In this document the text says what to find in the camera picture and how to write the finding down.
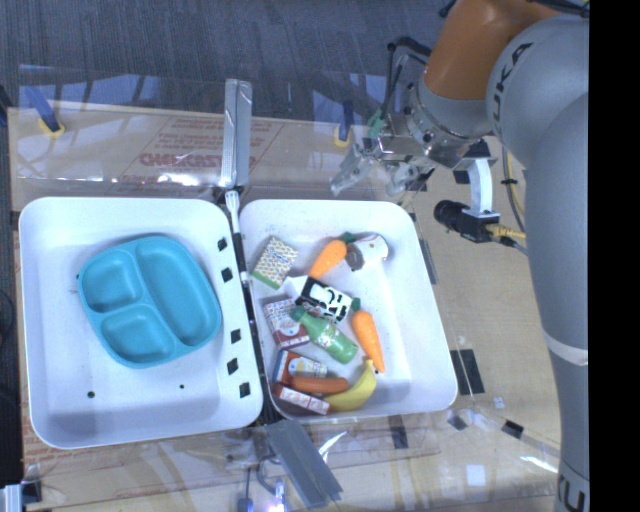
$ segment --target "toy bottle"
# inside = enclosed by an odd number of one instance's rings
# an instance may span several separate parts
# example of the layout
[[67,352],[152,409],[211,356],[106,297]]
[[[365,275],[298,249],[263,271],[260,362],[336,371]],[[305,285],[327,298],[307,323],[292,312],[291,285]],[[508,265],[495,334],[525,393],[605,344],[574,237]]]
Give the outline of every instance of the toy bottle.
[[358,352],[358,345],[342,334],[326,318],[310,315],[303,306],[297,306],[290,315],[296,322],[300,322],[306,327],[311,341],[326,350],[336,361],[346,364]]

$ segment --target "toy banana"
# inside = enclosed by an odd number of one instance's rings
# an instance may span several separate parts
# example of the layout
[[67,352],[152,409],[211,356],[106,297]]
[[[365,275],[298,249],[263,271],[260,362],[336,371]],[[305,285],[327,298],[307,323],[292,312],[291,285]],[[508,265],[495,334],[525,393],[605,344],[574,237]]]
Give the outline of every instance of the toy banana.
[[329,403],[330,411],[352,411],[369,400],[376,389],[376,384],[373,361],[367,359],[364,371],[353,386],[342,393],[326,396],[324,400]]

